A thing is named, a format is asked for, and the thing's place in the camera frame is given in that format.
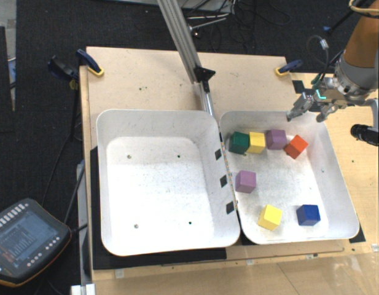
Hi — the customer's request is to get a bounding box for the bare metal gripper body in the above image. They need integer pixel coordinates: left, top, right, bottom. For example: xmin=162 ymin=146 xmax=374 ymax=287
xmin=311 ymin=72 xmax=371 ymax=110

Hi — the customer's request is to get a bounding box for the orange cube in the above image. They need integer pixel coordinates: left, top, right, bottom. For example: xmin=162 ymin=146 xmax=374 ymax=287
xmin=283 ymin=134 xmax=310 ymax=160

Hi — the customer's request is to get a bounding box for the purple cube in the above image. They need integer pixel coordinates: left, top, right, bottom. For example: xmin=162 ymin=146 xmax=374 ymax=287
xmin=234 ymin=169 xmax=257 ymax=194
xmin=265 ymin=128 xmax=288 ymax=151

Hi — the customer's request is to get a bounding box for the yellow cube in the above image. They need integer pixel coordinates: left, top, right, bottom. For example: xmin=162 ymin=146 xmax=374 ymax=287
xmin=246 ymin=131 xmax=267 ymax=154
xmin=257 ymin=203 xmax=284 ymax=232

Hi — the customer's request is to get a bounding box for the green cube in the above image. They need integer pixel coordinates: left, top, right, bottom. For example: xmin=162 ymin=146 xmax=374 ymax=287
xmin=228 ymin=130 xmax=251 ymax=155

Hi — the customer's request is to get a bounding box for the white plastic tray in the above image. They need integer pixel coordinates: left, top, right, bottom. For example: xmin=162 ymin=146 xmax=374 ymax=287
xmin=219 ymin=109 xmax=361 ymax=246
xmin=95 ymin=108 xmax=241 ymax=258

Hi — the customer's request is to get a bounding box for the blue cube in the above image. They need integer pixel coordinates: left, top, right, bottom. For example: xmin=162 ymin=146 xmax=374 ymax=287
xmin=295 ymin=203 xmax=322 ymax=227

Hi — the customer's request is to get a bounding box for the pale wood board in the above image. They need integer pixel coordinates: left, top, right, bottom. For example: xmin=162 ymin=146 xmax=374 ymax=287
xmin=85 ymin=45 xmax=345 ymax=269

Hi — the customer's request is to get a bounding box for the black cylinder on white bracket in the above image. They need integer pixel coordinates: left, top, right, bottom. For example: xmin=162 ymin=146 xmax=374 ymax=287
xmin=350 ymin=98 xmax=379 ymax=148

